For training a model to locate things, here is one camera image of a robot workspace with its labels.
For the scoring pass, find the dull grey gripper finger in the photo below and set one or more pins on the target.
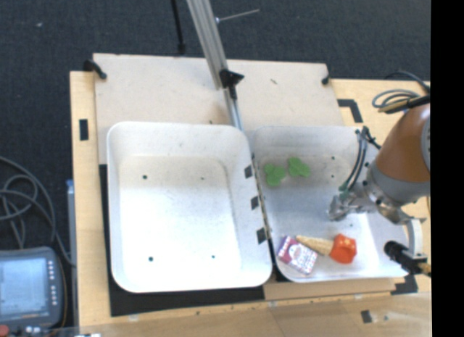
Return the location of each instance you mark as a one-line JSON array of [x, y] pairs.
[[336, 215], [340, 202]]

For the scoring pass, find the purple and white packet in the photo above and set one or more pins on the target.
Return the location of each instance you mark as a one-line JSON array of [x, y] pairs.
[[297, 255]]

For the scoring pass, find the black cylinder on white bracket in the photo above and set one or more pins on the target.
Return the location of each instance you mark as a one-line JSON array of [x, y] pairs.
[[400, 254]]

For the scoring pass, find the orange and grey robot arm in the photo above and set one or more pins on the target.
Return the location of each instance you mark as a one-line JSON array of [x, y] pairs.
[[402, 147]]

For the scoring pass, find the green toy broccoli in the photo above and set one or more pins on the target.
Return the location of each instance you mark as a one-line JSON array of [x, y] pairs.
[[298, 168], [274, 176]]

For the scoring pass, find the beige ice cream cone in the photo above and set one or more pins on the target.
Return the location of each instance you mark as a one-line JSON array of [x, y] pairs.
[[316, 244]]

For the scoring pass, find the pale wood board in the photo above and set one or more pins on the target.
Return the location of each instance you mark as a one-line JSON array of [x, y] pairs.
[[163, 89]]

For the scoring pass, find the white plastic tray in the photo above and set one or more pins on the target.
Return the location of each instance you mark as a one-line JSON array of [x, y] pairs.
[[181, 212], [308, 205]]

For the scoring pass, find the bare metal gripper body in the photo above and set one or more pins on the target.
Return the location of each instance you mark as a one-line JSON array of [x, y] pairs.
[[366, 199]]

